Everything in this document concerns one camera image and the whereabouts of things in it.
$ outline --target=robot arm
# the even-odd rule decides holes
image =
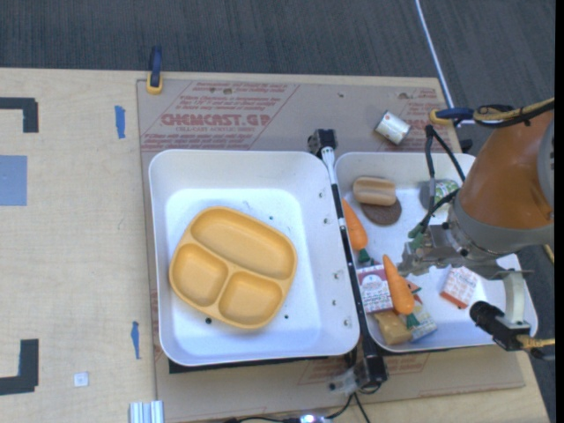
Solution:
[[[406,276],[430,266],[467,266],[486,279],[503,280],[506,311],[485,302],[471,309],[474,322],[506,350],[521,349],[524,271],[505,271],[497,259],[554,240],[554,114],[504,124],[486,141],[449,207],[447,221],[427,226],[405,244],[398,269]]]

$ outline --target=black cable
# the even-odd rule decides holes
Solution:
[[[450,161],[452,161],[452,164],[454,165],[454,167],[456,168],[456,171],[458,172],[458,175],[460,176],[460,180],[462,180],[464,182],[466,180],[466,176],[464,175],[464,171],[460,167],[460,164],[458,163],[458,160],[456,159],[455,154],[450,150],[447,143],[444,142],[444,140],[441,138],[441,136],[437,133],[437,130],[434,129],[433,125],[428,124],[425,129],[426,129],[426,133],[427,133],[427,143],[428,143],[429,135],[432,135],[439,142],[439,144],[444,149],[444,151],[447,153],[447,155],[449,155]],[[428,155],[430,156],[431,155],[430,145],[428,147],[428,150],[429,150]]]
[[[363,387],[363,388],[359,389],[359,393],[362,393],[362,395],[374,395],[381,387],[382,387],[381,384],[376,385],[376,386],[371,387],[371,388]]]
[[[261,419],[262,421],[275,421],[276,423],[284,423],[285,420],[283,419],[271,419],[269,417],[245,417],[244,419],[233,419],[233,423],[242,423],[243,421],[249,421],[252,419]]]
[[[478,112],[485,114],[487,113],[487,110],[489,108],[496,109],[502,113],[511,111],[513,109],[513,107],[509,105],[483,105],[482,107],[478,108]],[[510,119],[501,120],[501,122],[487,122],[476,117],[474,118],[474,121],[477,124],[483,127],[489,127],[490,129],[502,129],[504,127],[510,127],[511,125],[516,125],[521,122],[530,125],[531,124],[530,119],[532,119],[535,116],[542,115],[544,112],[551,109],[554,109],[554,100],[546,103],[542,107],[536,108],[532,111],[528,111],[527,113],[524,114],[521,113],[520,115],[512,117]]]
[[[327,415],[325,418],[326,419],[335,419],[336,417],[338,417],[339,415],[341,415],[344,411],[346,411],[349,407],[349,404],[351,403],[351,401],[353,400],[353,395],[349,396],[349,399],[346,400],[346,403],[343,407],[341,407],[341,409],[339,411],[336,411],[335,413],[332,413],[331,415]]]
[[[532,357],[534,357],[535,359],[539,359],[539,360],[545,360],[545,361],[555,361],[556,360],[556,354],[547,354],[545,352],[543,352],[542,350],[540,350],[539,348],[532,348],[530,350],[530,354]]]
[[[355,346],[352,351],[348,352],[347,354],[345,354],[345,363],[346,365],[350,368],[350,367],[354,367],[356,365],[356,358],[357,358],[357,354],[358,354],[358,348],[357,346]]]
[[[434,164],[431,148],[433,147],[434,128],[431,124],[425,127],[427,141],[425,142],[425,159],[427,160],[427,169],[429,170],[429,202],[427,204],[427,214],[431,211],[434,204],[434,193],[436,192],[436,183],[434,181]]]
[[[356,394],[356,392],[354,392],[352,395],[354,396],[354,399],[356,399],[356,404],[359,406],[359,409],[362,412],[362,416],[364,417],[364,420],[367,423],[370,423],[370,418],[367,416],[367,413],[364,411],[364,407],[362,407],[362,404],[360,403],[359,396]]]
[[[419,225],[421,227],[420,231],[421,231],[422,234],[427,230],[427,227],[429,225],[429,221],[433,217],[433,214],[437,210],[439,210],[443,205],[447,204],[452,199],[454,199],[457,192],[458,192],[458,189],[451,191],[450,193],[448,193],[447,196],[443,197],[439,202],[437,202],[435,205],[433,205],[433,207],[427,212],[427,214],[423,217],[423,219],[419,223]]]

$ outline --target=yellow plate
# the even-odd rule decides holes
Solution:
[[[257,329],[276,315],[296,272],[292,242],[227,207],[201,211],[180,239],[168,270],[173,290],[208,316]]]

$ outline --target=cardboard sheet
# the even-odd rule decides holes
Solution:
[[[22,131],[21,110],[0,111],[0,154],[27,156],[27,205],[0,206],[4,291],[0,377],[11,378],[21,373],[21,340],[39,340],[38,387],[31,393],[1,396],[1,420],[114,423],[127,420],[131,403],[148,403],[157,397],[164,399],[168,421],[212,419],[221,423],[225,420],[213,415],[240,416],[278,410],[295,416],[298,409],[322,407],[326,403],[336,410],[344,399],[327,391],[325,378],[340,371],[340,358],[169,374],[167,358],[159,351],[155,338],[155,363],[151,325],[153,321],[156,330],[158,320],[156,314],[151,319],[147,280],[146,234],[151,233],[151,228],[145,231],[136,87],[137,81],[146,79],[146,75],[145,71],[123,70],[0,70],[0,82],[11,84],[4,94],[33,96],[41,117],[40,131],[28,133]],[[237,79],[299,84],[300,90],[294,97],[300,97],[302,89],[317,89],[323,99],[308,103],[311,118],[305,117],[305,113],[302,117],[303,108],[295,108],[291,113],[295,120],[294,116],[290,118],[286,108],[291,108],[292,97],[256,141],[266,140],[270,130],[280,131],[276,126],[283,122],[287,123],[284,131],[288,136],[300,132],[293,149],[302,151],[306,149],[302,136],[325,122],[326,127],[338,130],[338,149],[353,147],[346,141],[349,134],[343,133],[351,120],[340,111],[331,113],[335,102],[325,104],[335,86],[345,94],[337,96],[337,102],[354,94],[347,90],[365,90],[364,103],[357,102],[361,106],[354,102],[346,106],[354,114],[374,105],[379,111],[390,101],[395,102],[390,104],[390,110],[400,112],[404,100],[395,100],[394,93],[401,95],[402,90],[435,89],[440,93],[434,78],[201,72],[167,73],[165,93],[172,89],[167,87],[169,78],[184,83]],[[382,95],[381,90],[390,92],[390,96]],[[308,94],[309,91],[301,100],[307,100]],[[157,100],[144,100],[143,114]],[[124,138],[116,130],[115,106],[125,111]],[[308,126],[302,128],[306,119]],[[366,122],[362,126],[366,130],[352,126],[357,127],[353,131],[360,131],[357,137],[362,137],[373,131],[370,125]],[[456,138],[453,130],[446,136]],[[377,144],[377,138],[370,139],[366,148]],[[270,140],[274,145],[278,142],[275,138]],[[285,139],[279,142],[292,144]],[[155,303],[154,288],[152,293]],[[370,419],[378,423],[547,423],[527,353],[490,348],[418,355],[414,360],[410,360],[411,356],[388,358],[390,380],[370,398],[387,402],[367,404]],[[444,376],[451,376],[449,356],[453,354],[459,356],[458,363],[467,367],[454,370],[450,382],[441,383]],[[520,375],[525,383],[522,388],[518,387],[522,383]],[[444,389],[456,383],[457,387]],[[424,390],[421,396],[429,397],[396,401],[417,396],[419,392],[415,390],[419,387]],[[505,387],[511,388],[494,393],[462,393]],[[363,403],[367,403],[367,398],[360,397]],[[337,419],[340,420],[364,421],[354,405]]]
[[[423,152],[428,111],[444,108],[438,89],[438,83],[375,87],[171,79],[154,96],[146,92],[144,81],[137,82],[157,396],[165,402],[168,423],[339,406],[345,398],[330,392],[328,381],[344,371],[345,363],[337,357],[170,373],[159,343],[147,178],[154,155],[174,148],[306,151],[308,137],[317,129],[336,131],[337,157],[345,152]],[[374,132],[387,110],[412,127],[400,145]],[[454,129],[437,129],[460,152]],[[434,150],[441,147],[435,143]],[[523,386],[515,356],[497,346],[391,356],[386,362],[389,380],[365,402]]]

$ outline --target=orange carrot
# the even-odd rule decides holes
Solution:
[[[397,272],[396,265],[384,254],[382,257],[384,270],[388,278],[388,287],[390,288],[391,300],[394,309],[402,315],[410,315],[415,307],[415,299],[407,282]]]
[[[368,244],[368,235],[359,218],[356,216],[353,208],[342,199],[343,213],[345,214],[345,222],[349,231],[349,241],[355,250],[364,249]]]

